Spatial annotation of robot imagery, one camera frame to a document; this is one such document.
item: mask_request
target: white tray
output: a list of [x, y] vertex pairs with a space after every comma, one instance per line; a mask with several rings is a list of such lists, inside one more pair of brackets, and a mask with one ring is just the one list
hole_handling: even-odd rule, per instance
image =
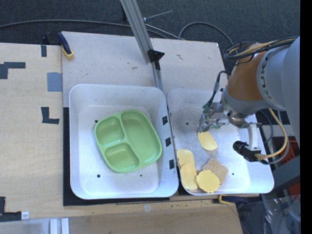
[[[94, 136], [96, 120], [127, 109], [147, 115], [163, 146], [159, 160], [121, 174], [111, 170]], [[83, 199], [172, 196], [178, 188], [175, 152], [164, 93], [155, 87], [79, 84], [69, 94], [70, 183]]]
[[[189, 191], [192, 195], [219, 194], [264, 194], [273, 189], [274, 180], [269, 165], [260, 162], [248, 162], [233, 149], [237, 140], [249, 142], [247, 129], [238, 129], [229, 124], [220, 129], [211, 129], [218, 148], [215, 151], [205, 151], [197, 139], [197, 127], [202, 113], [202, 106], [210, 99], [212, 91], [174, 89], [168, 94], [168, 108], [175, 150], [184, 148], [193, 152], [195, 166], [201, 170], [208, 160], [216, 158], [225, 165], [229, 172], [225, 182], [214, 193], [203, 191]], [[220, 101], [220, 93], [215, 101]], [[247, 122], [256, 122], [255, 116], [250, 116]], [[265, 153], [260, 132], [258, 131], [258, 147]]]

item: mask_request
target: toy bread slice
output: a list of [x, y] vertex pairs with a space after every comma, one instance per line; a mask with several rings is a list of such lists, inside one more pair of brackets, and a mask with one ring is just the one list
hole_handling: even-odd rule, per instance
[[188, 149], [178, 149], [176, 151], [176, 156], [180, 167], [185, 164], [192, 164], [195, 167], [195, 160], [192, 151]]
[[196, 176], [196, 182], [198, 187], [207, 193], [215, 192], [220, 186], [219, 178], [210, 170], [201, 171]]
[[203, 171], [210, 170], [213, 174], [215, 174], [219, 180], [220, 184], [223, 184], [226, 178], [226, 175], [228, 174], [228, 168], [224, 165], [222, 165], [218, 160], [215, 158], [209, 159], [206, 165], [202, 168]]
[[198, 188], [196, 182], [196, 169], [192, 164], [185, 164], [180, 169], [181, 182], [185, 189], [196, 190]]
[[218, 148], [218, 144], [216, 143], [214, 137], [207, 132], [198, 132], [197, 138], [203, 149], [207, 151], [213, 151]]

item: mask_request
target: black connector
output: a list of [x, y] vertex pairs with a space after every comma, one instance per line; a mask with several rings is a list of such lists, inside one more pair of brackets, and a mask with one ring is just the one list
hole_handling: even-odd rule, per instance
[[260, 154], [261, 150], [257, 149], [257, 150], [251, 151], [246, 146], [248, 146], [246, 142], [236, 141], [233, 144], [233, 149], [250, 162], [258, 161], [258, 158], [255, 155]]

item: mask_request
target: green divided plate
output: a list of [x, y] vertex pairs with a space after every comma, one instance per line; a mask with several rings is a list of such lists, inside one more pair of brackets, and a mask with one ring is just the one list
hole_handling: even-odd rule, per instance
[[128, 173], [147, 166], [162, 153], [155, 128], [139, 110], [125, 110], [99, 120], [94, 134], [103, 158], [115, 172]]

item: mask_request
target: light wood surface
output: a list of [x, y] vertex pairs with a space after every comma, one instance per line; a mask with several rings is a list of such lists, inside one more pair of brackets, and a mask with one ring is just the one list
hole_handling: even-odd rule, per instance
[[[176, 194], [163, 202], [63, 207], [62, 92], [47, 90], [47, 73], [62, 73], [61, 48], [47, 46], [47, 57], [41, 57], [40, 45], [0, 43], [0, 53], [0, 64], [26, 63], [26, 69], [9, 69], [8, 79], [0, 79], [0, 196], [6, 197], [6, 212], [29, 212], [32, 219], [105, 215], [109, 227], [120, 233], [123, 227], [118, 226], [118, 220], [127, 221], [129, 215], [125, 214], [129, 213], [132, 218], [128, 221], [133, 223], [153, 216], [142, 230], [148, 230], [153, 221], [164, 221], [167, 233], [183, 229], [182, 219], [192, 216], [188, 220], [190, 225], [194, 215], [203, 213], [215, 218], [214, 221], [207, 218], [207, 224], [213, 224], [214, 230], [218, 230], [222, 221], [228, 221], [235, 223], [232, 233], [241, 233], [235, 207], [212, 204], [210, 198], [215, 197], [209, 196]], [[41, 107], [49, 107], [50, 118], [59, 118], [59, 124], [42, 123]], [[173, 219], [172, 224], [167, 215]]]

